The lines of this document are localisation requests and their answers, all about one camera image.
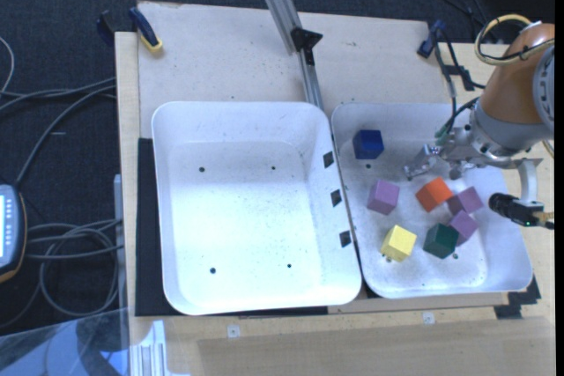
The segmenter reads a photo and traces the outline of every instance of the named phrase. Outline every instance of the wooden table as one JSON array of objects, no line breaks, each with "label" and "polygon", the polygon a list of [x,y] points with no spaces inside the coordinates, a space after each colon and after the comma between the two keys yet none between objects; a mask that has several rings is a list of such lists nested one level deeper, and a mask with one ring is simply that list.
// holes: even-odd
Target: wooden table
[{"label": "wooden table", "polygon": [[[333,24],[333,18],[338,19],[337,23],[349,20],[304,14],[302,22],[305,27],[319,26]],[[408,21],[367,21],[376,34],[378,30],[404,33],[409,46],[419,45],[421,27],[426,27]],[[162,374],[555,374],[554,236],[553,232],[538,228],[523,228],[523,236],[542,299],[533,305],[523,305],[523,318],[519,320],[498,320],[495,314],[493,306],[508,304],[507,293],[400,300],[367,299],[360,294],[346,306],[331,307],[327,315],[307,317],[136,317],[133,306],[137,140],[144,135],[142,118],[147,115],[140,105],[143,86],[140,86],[139,64],[148,56],[139,43],[135,33],[115,35],[132,374],[144,374],[136,359],[145,351],[155,350],[163,351]],[[442,49],[446,57],[448,52],[443,46]],[[503,49],[503,46],[491,46],[487,50],[502,52]],[[456,44],[455,50],[458,61],[471,72],[474,81],[485,83],[492,68],[476,59],[472,45]],[[318,74],[323,74],[321,61],[328,51],[320,48],[316,54]],[[378,48],[371,49],[370,54],[366,54],[366,49],[364,52],[363,58],[369,59],[370,55],[378,55]],[[396,52],[401,55],[405,49]],[[398,64],[397,55],[389,57],[385,63],[388,72]],[[433,58],[418,64],[424,71],[434,71],[442,80]],[[456,87],[460,104],[476,95],[465,92],[459,80]],[[544,159],[538,167],[538,199],[545,203],[547,211],[553,211],[553,160],[541,144],[535,146],[530,156]],[[504,175],[509,193],[519,195],[516,172]],[[162,337],[153,340],[159,334]],[[154,356],[159,353],[152,355],[156,365],[159,359]]]}]

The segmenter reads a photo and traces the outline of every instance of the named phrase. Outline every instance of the colored block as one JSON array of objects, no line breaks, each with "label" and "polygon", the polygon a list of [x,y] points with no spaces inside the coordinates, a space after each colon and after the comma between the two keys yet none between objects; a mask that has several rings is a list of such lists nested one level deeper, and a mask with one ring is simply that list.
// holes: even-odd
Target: colored block
[{"label": "colored block", "polygon": [[396,208],[399,186],[388,181],[376,181],[370,189],[368,208],[389,215]]},{"label": "colored block", "polygon": [[401,262],[405,257],[412,254],[416,239],[415,233],[400,225],[394,225],[386,233],[380,252],[396,262]]},{"label": "colored block", "polygon": [[450,199],[453,195],[442,177],[437,177],[436,179],[426,183],[417,193],[415,193],[415,196],[423,208],[429,212],[437,205],[440,205],[447,199]]},{"label": "colored block", "polygon": [[456,245],[462,245],[478,229],[478,223],[464,210],[460,210],[450,221],[449,226],[459,233]]},{"label": "colored block", "polygon": [[444,259],[455,252],[459,235],[456,229],[443,223],[437,223],[427,232],[423,250]]},{"label": "colored block", "polygon": [[377,159],[384,152],[380,130],[359,130],[352,139],[354,156],[361,160]]},{"label": "colored block", "polygon": [[469,187],[457,195],[453,195],[447,200],[447,205],[449,206],[450,213],[453,215],[456,215],[460,210],[472,213],[484,207],[484,203],[482,203],[474,187]]}]

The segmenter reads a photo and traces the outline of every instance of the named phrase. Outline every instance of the orange cube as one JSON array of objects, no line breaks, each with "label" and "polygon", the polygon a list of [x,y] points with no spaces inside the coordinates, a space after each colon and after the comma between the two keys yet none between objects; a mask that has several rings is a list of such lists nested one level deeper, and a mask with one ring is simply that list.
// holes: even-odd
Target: orange cube
[{"label": "orange cube", "polygon": [[420,189],[415,196],[423,206],[423,208],[429,212],[436,206],[444,203],[450,197],[453,196],[452,191],[447,186],[442,177],[437,177],[432,181],[426,183],[422,189]]}]

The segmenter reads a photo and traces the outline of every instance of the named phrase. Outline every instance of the blue cube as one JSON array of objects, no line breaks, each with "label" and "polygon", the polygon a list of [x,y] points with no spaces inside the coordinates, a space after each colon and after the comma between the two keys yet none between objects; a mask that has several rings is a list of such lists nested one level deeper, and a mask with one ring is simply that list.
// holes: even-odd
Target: blue cube
[{"label": "blue cube", "polygon": [[354,156],[358,160],[377,159],[384,152],[380,130],[359,130],[352,139]]}]

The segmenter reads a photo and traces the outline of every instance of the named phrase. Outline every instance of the black bracket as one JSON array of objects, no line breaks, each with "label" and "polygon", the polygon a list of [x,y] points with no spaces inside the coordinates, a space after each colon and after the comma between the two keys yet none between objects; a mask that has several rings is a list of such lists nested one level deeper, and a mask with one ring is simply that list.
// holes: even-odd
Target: black bracket
[{"label": "black bracket", "polygon": [[105,10],[96,20],[96,29],[104,42],[112,48],[114,46],[114,21],[109,10]]},{"label": "black bracket", "polygon": [[460,71],[454,65],[450,65],[450,66],[447,65],[447,66],[445,66],[445,68],[449,72],[449,75],[460,76],[460,78],[462,79],[462,83],[464,85],[464,89],[466,91],[474,91],[475,90],[474,85],[472,84],[472,81],[471,81],[470,72],[468,72],[468,70],[464,66],[458,66],[458,68],[460,68]]},{"label": "black bracket", "polygon": [[306,56],[306,63],[309,66],[315,66],[313,48],[321,40],[323,35],[299,27],[295,27],[290,34],[292,35],[292,41],[293,45],[296,47],[296,51],[301,52],[303,50]]},{"label": "black bracket", "polygon": [[509,304],[507,306],[495,306],[493,309],[498,320],[523,318],[521,306],[537,304],[540,299],[537,279],[533,276],[526,291],[512,291],[508,294]]},{"label": "black bracket", "polygon": [[341,247],[348,246],[353,242],[353,239],[351,239],[351,231],[341,232],[338,237],[341,240]]}]

